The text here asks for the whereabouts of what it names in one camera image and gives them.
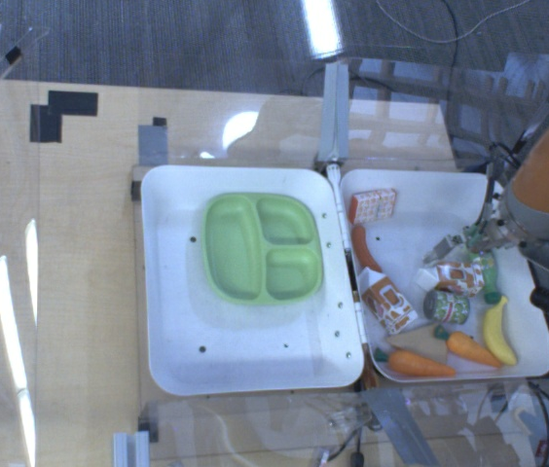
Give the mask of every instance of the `green bottle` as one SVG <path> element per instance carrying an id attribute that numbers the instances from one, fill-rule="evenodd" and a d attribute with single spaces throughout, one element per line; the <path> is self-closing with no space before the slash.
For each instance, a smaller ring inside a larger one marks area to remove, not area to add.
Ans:
<path id="1" fill-rule="evenodd" d="M 469 252 L 469 259 L 473 263 L 480 265 L 482 276 L 485 279 L 485 302 L 487 305 L 496 305 L 501 299 L 501 294 L 497 291 L 497 264 L 492 252 L 472 253 Z"/>

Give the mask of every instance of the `small box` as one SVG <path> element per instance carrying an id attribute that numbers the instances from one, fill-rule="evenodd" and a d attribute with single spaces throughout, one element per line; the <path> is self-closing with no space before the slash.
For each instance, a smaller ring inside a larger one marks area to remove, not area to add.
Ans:
<path id="1" fill-rule="evenodd" d="M 388 218 L 393 213 L 395 190 L 377 189 L 355 194 L 350 200 L 348 219 L 353 225 Z"/>

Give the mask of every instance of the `white tray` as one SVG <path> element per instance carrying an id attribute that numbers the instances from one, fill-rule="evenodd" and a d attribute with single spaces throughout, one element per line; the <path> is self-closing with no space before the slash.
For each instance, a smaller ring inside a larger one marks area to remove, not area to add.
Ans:
<path id="1" fill-rule="evenodd" d="M 421 267 L 421 258 L 443 236 L 455 234 L 477 219 L 484 201 L 486 178 L 470 173 L 359 169 L 342 180 L 347 206 L 353 194 L 381 188 L 396 190 L 395 209 L 389 219 L 366 224 L 368 246 L 384 272 L 421 316 L 415 327 L 428 323 L 421 309 L 424 291 L 413 282 Z M 497 287 L 509 300 L 504 313 L 504 334 L 517 354 L 518 364 L 495 370 L 451 354 L 448 364 L 456 369 L 456 377 L 421 378 L 402 376 L 391 371 L 386 363 L 375 362 L 384 376 L 398 382 L 425 382 L 535 377 L 549 372 L 549 329 L 542 311 L 530 303 L 534 284 L 528 263 L 516 248 L 497 250 L 495 257 L 499 268 Z M 360 273 L 357 263 L 355 271 Z M 476 341 L 482 341 L 481 320 L 487 307 L 479 295 L 471 302 L 471 313 L 465 324 L 446 324 L 446 328 L 462 330 Z M 364 321 L 372 349 L 391 350 L 384 341 L 383 327 L 368 309 Z"/>
<path id="2" fill-rule="evenodd" d="M 160 166 L 147 173 L 141 191 L 149 366 L 163 390 L 196 395 L 340 387 L 358 378 L 363 352 L 325 178 L 303 169 Z M 234 192 L 282 194 L 308 207 L 324 279 L 310 298 L 237 305 L 209 287 L 201 256 L 203 211 L 211 198 Z"/>

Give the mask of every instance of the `white cable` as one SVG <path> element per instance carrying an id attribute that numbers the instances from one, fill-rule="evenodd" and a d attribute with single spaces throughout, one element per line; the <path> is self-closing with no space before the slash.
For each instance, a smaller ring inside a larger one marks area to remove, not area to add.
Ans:
<path id="1" fill-rule="evenodd" d="M 505 8 L 505 9 L 502 9 L 501 11 L 493 12 L 492 14 L 489 14 L 488 16 L 486 16 L 485 18 L 480 20 L 475 26 L 473 26 L 466 33 L 458 35 L 456 38 L 450 38 L 449 40 L 435 40 L 434 38 L 428 38 L 427 36 L 423 36 L 423 35 L 420 35 L 419 33 L 416 33 L 415 31 L 413 31 L 413 29 L 410 29 L 407 26 L 405 26 L 404 24 L 402 24 L 402 22 L 400 22 L 398 19 L 396 19 L 394 16 L 392 16 L 387 10 L 385 10 L 384 7 L 381 5 L 380 0 L 375 0 L 375 1 L 376 1 L 377 5 L 379 6 L 379 9 L 381 9 L 381 11 L 383 11 L 383 14 L 385 14 L 389 19 L 391 19 L 397 26 L 404 29 L 407 33 L 410 33 L 413 36 L 415 36 L 417 38 L 420 38 L 421 40 L 424 40 L 426 42 L 435 43 L 435 44 L 439 44 L 439 45 L 446 45 L 446 44 L 449 44 L 449 43 L 453 43 L 453 42 L 457 42 L 459 40 L 462 40 L 463 38 L 466 38 L 471 33 L 473 33 L 476 29 L 478 29 L 482 24 L 487 22 L 489 19 L 496 18 L 500 14 L 504 14 L 504 13 L 512 11 L 514 9 L 518 9 L 521 6 L 528 4 L 532 0 L 524 0 L 523 2 L 512 5 L 510 7 Z"/>

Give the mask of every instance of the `can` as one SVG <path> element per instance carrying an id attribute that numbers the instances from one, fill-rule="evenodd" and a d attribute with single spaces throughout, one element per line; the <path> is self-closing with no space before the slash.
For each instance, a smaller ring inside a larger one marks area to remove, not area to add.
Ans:
<path id="1" fill-rule="evenodd" d="M 430 320 L 465 323 L 469 316 L 469 299 L 442 291 L 430 291 L 423 299 L 423 314 Z"/>

